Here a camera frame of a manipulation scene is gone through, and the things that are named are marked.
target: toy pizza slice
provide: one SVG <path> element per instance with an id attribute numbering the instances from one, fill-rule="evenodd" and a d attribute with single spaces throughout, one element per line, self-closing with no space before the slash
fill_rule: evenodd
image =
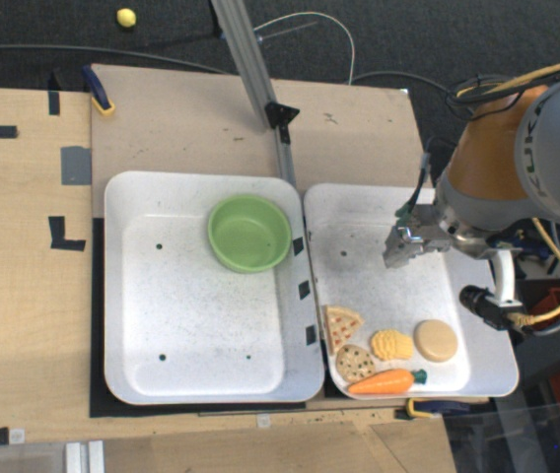
<path id="1" fill-rule="evenodd" d="M 328 305 L 325 308 L 328 351 L 337 354 L 364 323 L 359 313 L 350 308 Z"/>

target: toy cookie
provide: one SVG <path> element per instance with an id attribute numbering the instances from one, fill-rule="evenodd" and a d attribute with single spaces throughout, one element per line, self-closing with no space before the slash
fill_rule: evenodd
<path id="1" fill-rule="evenodd" d="M 435 363 L 448 361 L 457 351 L 453 329 L 438 319 L 425 320 L 414 330 L 414 343 L 422 356 Z"/>
<path id="2" fill-rule="evenodd" d="M 347 382 L 354 383 L 375 374 L 375 363 L 366 349 L 345 345 L 337 353 L 337 372 Z"/>

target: metal pole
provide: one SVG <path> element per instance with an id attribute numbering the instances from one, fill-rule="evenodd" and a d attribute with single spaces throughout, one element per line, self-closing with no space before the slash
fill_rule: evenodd
<path id="1" fill-rule="evenodd" d="M 258 42 L 243 0 L 211 0 L 223 29 L 232 56 L 245 85 L 249 101 L 258 119 L 266 128 L 271 128 L 265 108 L 277 99 L 271 86 L 269 73 L 262 58 Z M 280 176 L 296 185 L 291 144 L 275 127 L 276 154 Z"/>

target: tennis ball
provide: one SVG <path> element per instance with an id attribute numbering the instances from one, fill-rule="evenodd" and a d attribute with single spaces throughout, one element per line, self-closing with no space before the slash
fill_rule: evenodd
<path id="1" fill-rule="evenodd" d="M 118 24 L 124 28 L 132 28 L 137 22 L 135 13 L 131 9 L 120 9 L 115 15 Z"/>

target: toy food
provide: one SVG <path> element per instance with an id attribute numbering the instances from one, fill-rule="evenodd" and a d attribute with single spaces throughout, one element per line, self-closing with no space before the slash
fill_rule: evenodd
<path id="1" fill-rule="evenodd" d="M 326 334 L 328 350 L 331 355 L 339 352 L 350 337 L 364 323 L 363 317 L 356 311 L 344 306 L 328 305 L 325 308 Z"/>
<path id="2" fill-rule="evenodd" d="M 425 320 L 414 330 L 414 343 L 422 356 L 435 363 L 448 361 L 457 351 L 453 329 L 438 319 Z"/>
<path id="3" fill-rule="evenodd" d="M 370 341 L 372 350 L 379 359 L 409 359 L 414 353 L 411 337 L 403 335 L 395 329 L 377 331 Z"/>
<path id="4" fill-rule="evenodd" d="M 115 14 L 115 17 L 118 24 L 125 28 L 133 28 L 137 23 L 137 17 L 131 9 L 120 9 Z"/>
<path id="5" fill-rule="evenodd" d="M 366 349 L 357 345 L 344 345 L 337 353 L 337 372 L 347 382 L 354 383 L 375 374 L 375 362 Z"/>
<path id="6" fill-rule="evenodd" d="M 348 387 L 351 394 L 400 394 L 407 392 L 414 383 L 425 383 L 427 372 L 411 372 L 403 368 L 373 374 Z"/>

